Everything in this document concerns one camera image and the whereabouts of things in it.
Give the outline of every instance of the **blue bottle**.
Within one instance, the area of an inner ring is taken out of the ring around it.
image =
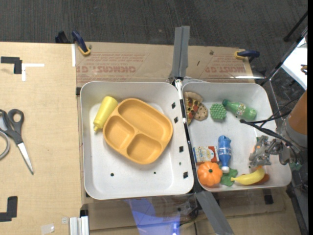
[[[218,149],[218,156],[220,162],[222,164],[222,171],[223,173],[229,173],[229,161],[231,159],[231,148],[230,148],[231,140],[222,135],[219,137],[219,149]]]

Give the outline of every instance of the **wooden surface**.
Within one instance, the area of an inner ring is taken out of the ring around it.
[[[53,223],[55,234],[68,234],[63,217],[79,216],[81,208],[76,72],[71,45],[0,43],[0,56],[20,57],[26,81],[13,74],[13,64],[0,64],[0,109],[24,112],[22,137],[34,169],[32,175],[19,149],[0,160],[0,212],[7,198],[18,197],[17,217],[0,222],[2,235],[41,234]]]

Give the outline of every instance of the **orange pumpkin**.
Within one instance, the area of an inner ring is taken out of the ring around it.
[[[221,177],[223,175],[219,165],[210,161],[199,165],[197,173],[199,182],[206,186],[218,184],[221,181]]]

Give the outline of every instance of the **white bottle cap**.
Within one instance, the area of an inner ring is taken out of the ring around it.
[[[229,167],[228,166],[222,166],[222,172],[223,173],[229,173]]]

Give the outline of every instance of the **gray carpet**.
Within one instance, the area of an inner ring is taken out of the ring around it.
[[[307,26],[306,17],[283,40],[307,10],[308,0],[0,0],[0,44],[54,43],[61,30],[72,41],[77,30],[86,42],[173,45],[175,27],[189,25],[189,45],[259,51],[252,68],[268,75]],[[303,93],[283,71],[278,75],[282,103]]]

